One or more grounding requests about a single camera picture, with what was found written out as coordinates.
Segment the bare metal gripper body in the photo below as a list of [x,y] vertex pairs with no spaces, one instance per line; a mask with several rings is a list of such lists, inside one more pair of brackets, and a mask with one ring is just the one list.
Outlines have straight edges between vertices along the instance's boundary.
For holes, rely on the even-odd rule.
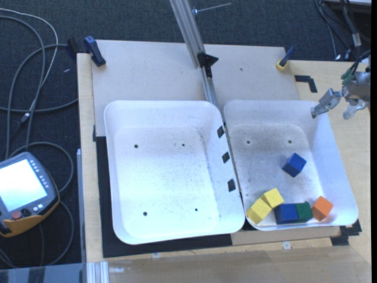
[[370,72],[350,73],[344,79],[342,85],[342,94],[346,99],[369,101],[371,98]]

